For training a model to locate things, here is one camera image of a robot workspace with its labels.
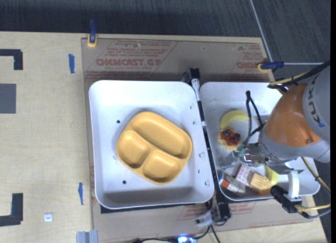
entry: black corner marker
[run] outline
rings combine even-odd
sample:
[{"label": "black corner marker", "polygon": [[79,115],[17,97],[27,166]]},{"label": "black corner marker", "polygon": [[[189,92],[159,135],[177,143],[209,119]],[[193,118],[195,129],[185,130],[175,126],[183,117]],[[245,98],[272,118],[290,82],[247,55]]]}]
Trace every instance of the black corner marker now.
[{"label": "black corner marker", "polygon": [[0,226],[20,225],[23,221],[23,193],[12,194],[10,215],[0,216]]},{"label": "black corner marker", "polygon": [[14,70],[23,70],[23,54],[20,49],[0,49],[0,56],[13,56]]}]

